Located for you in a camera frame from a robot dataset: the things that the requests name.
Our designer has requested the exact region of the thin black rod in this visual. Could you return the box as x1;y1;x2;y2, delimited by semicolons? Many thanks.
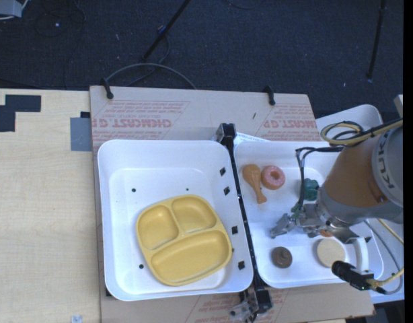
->
225;136;265;294

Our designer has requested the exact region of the green broccoli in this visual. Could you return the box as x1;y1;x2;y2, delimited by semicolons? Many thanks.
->
301;178;321;202

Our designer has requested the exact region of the brown cardboard board red print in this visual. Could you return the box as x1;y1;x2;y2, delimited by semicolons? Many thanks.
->
89;85;377;323

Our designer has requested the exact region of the black cylinder on white bracket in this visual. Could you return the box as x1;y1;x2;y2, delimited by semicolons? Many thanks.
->
331;236;376;292

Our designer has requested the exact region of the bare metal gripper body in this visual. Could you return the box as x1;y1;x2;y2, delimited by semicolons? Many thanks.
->
295;203;332;239

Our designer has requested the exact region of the pink doughnut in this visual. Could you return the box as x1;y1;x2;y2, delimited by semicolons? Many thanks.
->
260;165;287;191

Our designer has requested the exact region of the cream round biscuit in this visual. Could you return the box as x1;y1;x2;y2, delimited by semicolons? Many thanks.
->
315;238;346;269

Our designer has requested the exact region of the orange chicken drumstick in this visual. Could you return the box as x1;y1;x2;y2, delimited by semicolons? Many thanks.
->
241;163;268;205

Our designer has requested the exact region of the yellow divided plate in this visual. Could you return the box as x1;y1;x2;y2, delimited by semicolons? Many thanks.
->
135;193;233;287

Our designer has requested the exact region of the black block with thin wires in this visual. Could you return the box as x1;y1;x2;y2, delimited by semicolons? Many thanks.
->
254;288;274;315
215;122;237;145

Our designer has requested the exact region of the white plastic tray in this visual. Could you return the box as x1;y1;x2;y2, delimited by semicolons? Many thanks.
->
233;139;385;289
97;139;255;303

